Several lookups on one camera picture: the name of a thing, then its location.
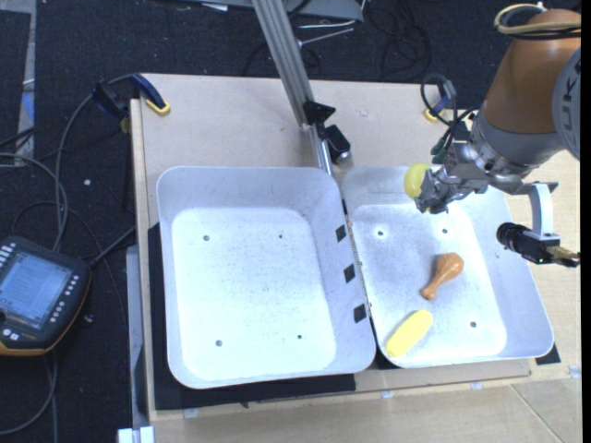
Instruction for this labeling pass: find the yellow toy corn cob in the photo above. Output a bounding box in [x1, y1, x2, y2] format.
[385, 308, 435, 359]

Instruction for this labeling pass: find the white plastic tray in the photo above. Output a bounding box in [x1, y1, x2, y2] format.
[340, 165, 555, 370]
[155, 165, 378, 390]

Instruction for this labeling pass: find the black block with thin wires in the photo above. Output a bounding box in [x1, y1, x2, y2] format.
[322, 124, 353, 163]

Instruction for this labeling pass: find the yellow round toy fruit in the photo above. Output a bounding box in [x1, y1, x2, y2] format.
[404, 162, 433, 200]

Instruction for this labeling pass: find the black cylinder on white bracket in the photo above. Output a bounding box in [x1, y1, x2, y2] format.
[496, 180, 562, 265]

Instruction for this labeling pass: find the orange toy chicken drumstick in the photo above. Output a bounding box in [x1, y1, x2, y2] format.
[419, 251, 465, 302]

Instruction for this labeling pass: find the pale wood board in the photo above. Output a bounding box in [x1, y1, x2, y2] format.
[129, 72, 533, 423]

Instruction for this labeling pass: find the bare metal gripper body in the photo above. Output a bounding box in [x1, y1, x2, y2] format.
[431, 139, 491, 199]

